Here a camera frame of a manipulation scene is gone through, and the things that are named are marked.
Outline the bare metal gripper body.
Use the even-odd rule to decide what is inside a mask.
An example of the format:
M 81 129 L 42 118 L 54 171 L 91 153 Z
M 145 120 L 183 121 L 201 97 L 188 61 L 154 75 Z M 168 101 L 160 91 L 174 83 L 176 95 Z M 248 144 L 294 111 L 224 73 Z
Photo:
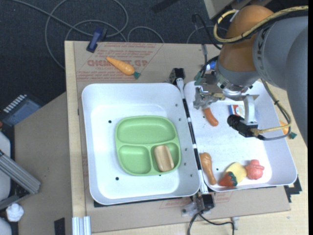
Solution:
M 200 101 L 217 101 L 230 98 L 238 101 L 242 100 L 242 94 L 248 90 L 247 86 L 240 86 L 231 83 L 223 75 L 212 72 L 207 73 L 196 87 L 195 99 Z

